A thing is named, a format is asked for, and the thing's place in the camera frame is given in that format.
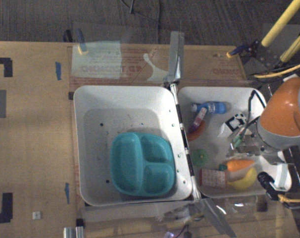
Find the yellow handle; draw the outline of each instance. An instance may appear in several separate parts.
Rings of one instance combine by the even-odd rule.
[[[284,53],[280,56],[282,62],[288,62],[300,50],[300,35]]]
[[[261,44],[264,47],[269,47],[278,34],[283,30],[286,24],[291,20],[291,18],[297,13],[300,8],[300,0],[293,0],[289,7],[280,16],[278,21],[274,24],[271,30],[263,38]]]

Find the white tray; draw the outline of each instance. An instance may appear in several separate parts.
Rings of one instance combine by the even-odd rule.
[[[191,152],[196,149],[204,149],[207,151],[209,161],[204,165],[204,169],[218,170],[219,164],[226,161],[225,155],[229,150],[231,138],[217,137],[218,130],[221,124],[233,115],[240,112],[245,115],[248,114],[248,99],[253,90],[253,88],[242,87],[184,87],[179,91],[178,99],[185,128],[188,128],[195,118],[195,113],[191,112],[191,103],[204,103],[207,101],[226,103],[227,113],[222,115],[207,113],[204,117],[204,121],[206,122],[204,132],[198,139],[189,142]],[[263,95],[259,91],[258,94],[261,96],[263,102],[265,102]],[[250,120],[261,115],[262,111],[263,106],[255,96],[251,102]],[[257,173],[265,171],[275,179],[277,166],[270,165],[262,156],[250,158],[255,160],[254,167],[256,168]],[[199,181],[199,169],[200,168],[194,167],[197,181]],[[286,189],[290,189],[291,184],[291,176],[288,174],[285,185]],[[204,195],[212,198],[250,196],[265,193],[265,190],[258,181],[246,191],[237,191],[230,186],[227,186],[226,188],[199,186],[199,190]]]
[[[80,192],[90,205],[178,201],[192,193],[173,95],[163,87],[83,86],[74,94],[78,138]],[[161,198],[135,198],[119,193],[111,183],[109,151],[119,133],[151,133],[170,142],[176,182]]]

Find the gray carpet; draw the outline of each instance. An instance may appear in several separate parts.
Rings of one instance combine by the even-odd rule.
[[[129,14],[120,0],[0,0],[0,41],[61,42],[66,29],[83,30],[86,41],[121,39],[168,44],[182,30],[186,44],[241,45],[262,35],[292,0],[136,0]],[[300,24],[300,10],[290,24]]]

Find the orange carrot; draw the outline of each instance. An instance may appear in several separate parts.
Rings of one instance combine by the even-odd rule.
[[[187,135],[188,141],[190,142],[197,139],[203,133],[204,128],[205,128],[205,122],[201,121],[199,127],[195,131]]]
[[[227,170],[235,172],[240,169],[244,169],[254,163],[254,160],[230,160],[227,162]]]

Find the blue bottle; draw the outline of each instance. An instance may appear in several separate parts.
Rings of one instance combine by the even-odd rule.
[[[226,105],[223,102],[208,101],[204,102],[203,104],[191,105],[192,112],[198,113],[202,108],[206,108],[207,111],[211,114],[224,114],[227,111]]]

